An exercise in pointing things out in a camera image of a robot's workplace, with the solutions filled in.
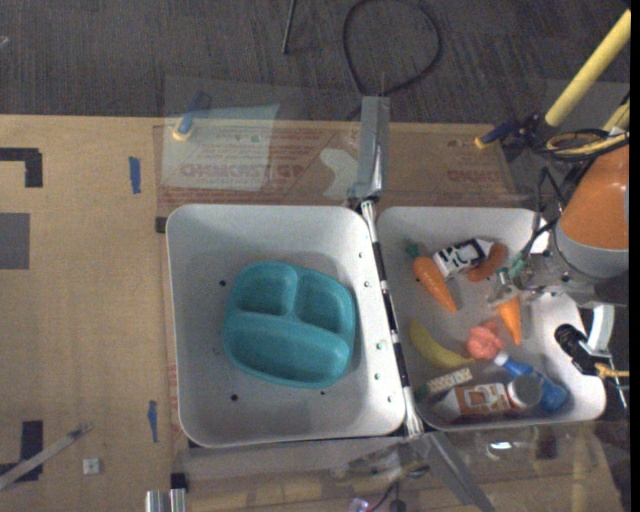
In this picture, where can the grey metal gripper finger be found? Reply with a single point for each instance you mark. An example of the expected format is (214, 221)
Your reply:
(501, 297)
(508, 280)

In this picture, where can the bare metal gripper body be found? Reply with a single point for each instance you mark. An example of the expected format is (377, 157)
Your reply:
(547, 275)

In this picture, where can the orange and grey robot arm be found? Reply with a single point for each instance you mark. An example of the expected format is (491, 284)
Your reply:
(597, 200)

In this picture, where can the small orange carrot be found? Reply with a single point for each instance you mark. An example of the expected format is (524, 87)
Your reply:
(512, 317)

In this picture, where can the brown sausage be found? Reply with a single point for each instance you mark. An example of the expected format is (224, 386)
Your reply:
(489, 262)

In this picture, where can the pink toy shrimp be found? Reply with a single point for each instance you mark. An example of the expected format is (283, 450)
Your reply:
(484, 342)

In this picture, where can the white plastic tray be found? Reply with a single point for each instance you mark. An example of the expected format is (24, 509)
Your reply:
(200, 320)
(545, 330)

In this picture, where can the black and white carton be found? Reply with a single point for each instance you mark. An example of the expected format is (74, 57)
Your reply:
(457, 256)

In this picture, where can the large orange carrot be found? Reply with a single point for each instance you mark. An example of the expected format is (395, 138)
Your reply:
(434, 282)

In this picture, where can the yellow banana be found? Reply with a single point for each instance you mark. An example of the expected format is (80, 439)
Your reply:
(432, 350)

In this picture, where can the blue bottle white cap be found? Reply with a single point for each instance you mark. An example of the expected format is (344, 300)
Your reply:
(542, 385)

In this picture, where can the small silver can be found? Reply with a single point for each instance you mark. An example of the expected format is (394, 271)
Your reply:
(525, 392)

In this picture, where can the brown and white carton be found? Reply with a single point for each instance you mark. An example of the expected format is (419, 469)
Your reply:
(475, 402)

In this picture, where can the green divided plate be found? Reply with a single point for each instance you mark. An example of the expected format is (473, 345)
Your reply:
(287, 325)

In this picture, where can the brown cardboard board red print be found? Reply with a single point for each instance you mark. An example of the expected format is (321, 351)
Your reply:
(280, 165)

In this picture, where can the black cylinder on white bracket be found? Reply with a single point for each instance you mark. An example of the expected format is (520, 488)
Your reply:
(580, 345)

